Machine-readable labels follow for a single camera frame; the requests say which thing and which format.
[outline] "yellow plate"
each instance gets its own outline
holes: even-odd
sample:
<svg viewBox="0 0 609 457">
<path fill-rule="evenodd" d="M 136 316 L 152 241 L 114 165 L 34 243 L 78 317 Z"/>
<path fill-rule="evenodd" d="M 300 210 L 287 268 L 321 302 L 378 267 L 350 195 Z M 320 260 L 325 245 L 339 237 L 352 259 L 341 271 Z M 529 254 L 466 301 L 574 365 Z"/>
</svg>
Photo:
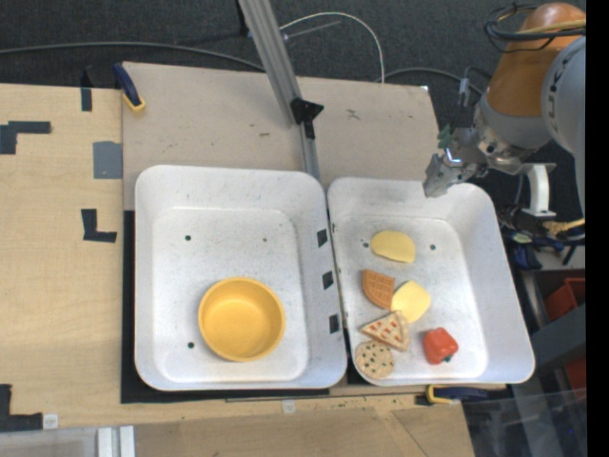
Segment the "yellow plate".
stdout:
<svg viewBox="0 0 609 457">
<path fill-rule="evenodd" d="M 216 283 L 199 305 L 199 330 L 207 345 L 230 361 L 261 359 L 284 336 L 284 308 L 263 283 L 228 278 Z"/>
</svg>

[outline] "white cable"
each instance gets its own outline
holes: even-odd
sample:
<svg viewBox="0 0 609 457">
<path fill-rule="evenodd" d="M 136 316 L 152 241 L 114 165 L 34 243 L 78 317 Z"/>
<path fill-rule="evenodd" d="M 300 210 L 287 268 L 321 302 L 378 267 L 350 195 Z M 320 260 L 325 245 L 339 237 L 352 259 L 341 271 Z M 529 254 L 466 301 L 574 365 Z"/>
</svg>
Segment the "white cable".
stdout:
<svg viewBox="0 0 609 457">
<path fill-rule="evenodd" d="M 284 24 L 281 27 L 279 27 L 279 29 L 285 30 L 289 27 L 295 26 L 296 24 L 300 24 L 301 22 L 304 22 L 305 20 L 310 20 L 312 18 L 323 17 L 323 16 L 327 16 L 327 15 L 339 15 L 341 17 L 346 17 L 346 18 L 355 20 L 358 24 L 361 24 L 362 26 L 365 27 L 365 29 L 368 32 L 370 32 L 370 35 L 372 35 L 372 38 L 374 39 L 374 42 L 377 45 L 377 50 L 379 50 L 379 64 L 381 65 L 381 83 L 384 83 L 384 61 L 383 61 L 383 50 L 381 49 L 381 43 L 379 42 L 379 38 L 377 37 L 377 34 L 374 33 L 374 30 L 372 30 L 370 28 L 370 26 L 368 26 L 363 20 L 359 19 L 358 17 L 349 15 L 348 13 L 343 13 L 341 11 L 322 11 L 319 13 L 314 13 L 312 15 L 308 15 L 306 17 L 301 17 L 300 19 L 296 19 L 292 22 Z"/>
</svg>

